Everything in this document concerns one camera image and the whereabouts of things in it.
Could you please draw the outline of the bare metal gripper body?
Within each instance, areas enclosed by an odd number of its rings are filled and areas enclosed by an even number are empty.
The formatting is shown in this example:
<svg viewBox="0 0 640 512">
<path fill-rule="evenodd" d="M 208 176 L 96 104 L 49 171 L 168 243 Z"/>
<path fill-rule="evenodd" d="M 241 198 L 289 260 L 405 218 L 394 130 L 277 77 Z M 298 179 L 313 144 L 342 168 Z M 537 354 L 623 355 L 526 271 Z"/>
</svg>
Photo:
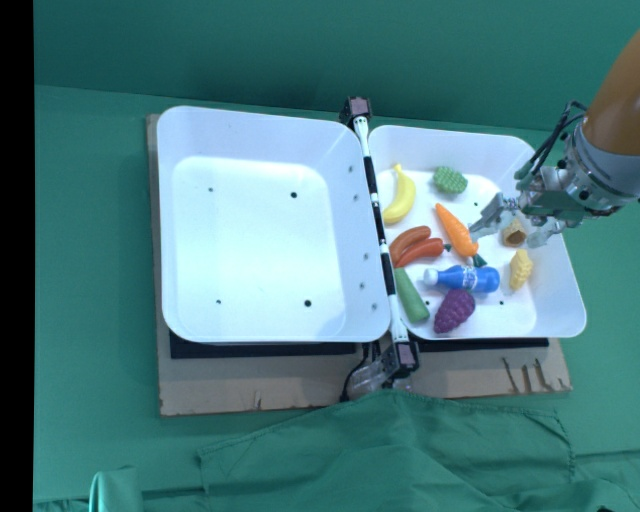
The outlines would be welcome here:
<svg viewBox="0 0 640 512">
<path fill-rule="evenodd" d="M 548 218 L 576 226 L 584 219 L 607 217 L 624 206 L 617 194 L 581 168 L 524 167 L 517 172 L 518 206 L 530 219 Z"/>
</svg>

